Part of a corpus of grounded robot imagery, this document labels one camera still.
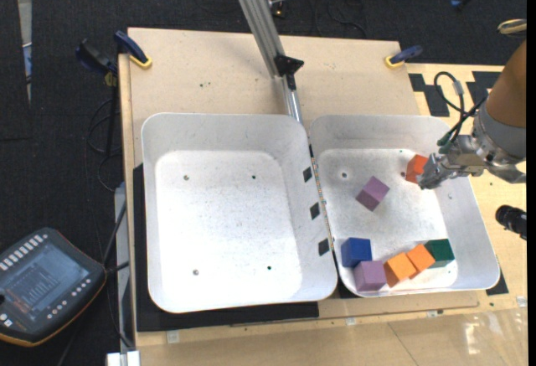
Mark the pale wood board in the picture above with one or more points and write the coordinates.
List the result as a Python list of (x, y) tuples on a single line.
[(218, 75)]

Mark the green cube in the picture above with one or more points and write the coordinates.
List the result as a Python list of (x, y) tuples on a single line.
[(441, 252)]

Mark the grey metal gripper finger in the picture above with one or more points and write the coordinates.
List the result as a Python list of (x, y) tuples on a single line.
[(437, 160), (428, 179)]

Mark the white plastic tray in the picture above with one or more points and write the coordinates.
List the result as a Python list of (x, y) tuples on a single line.
[(402, 213), (226, 222)]

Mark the orange cube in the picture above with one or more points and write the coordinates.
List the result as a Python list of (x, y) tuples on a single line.
[(421, 257), (398, 269), (414, 169)]

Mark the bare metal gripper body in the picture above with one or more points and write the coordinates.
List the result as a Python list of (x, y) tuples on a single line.
[(469, 155)]

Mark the purple cube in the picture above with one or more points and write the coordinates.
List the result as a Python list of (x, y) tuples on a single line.
[(372, 193), (370, 275)]

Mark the blue cube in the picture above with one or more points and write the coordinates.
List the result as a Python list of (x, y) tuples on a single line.
[(355, 251)]

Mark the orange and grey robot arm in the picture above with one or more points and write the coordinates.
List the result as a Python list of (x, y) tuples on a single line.
[(508, 100)]

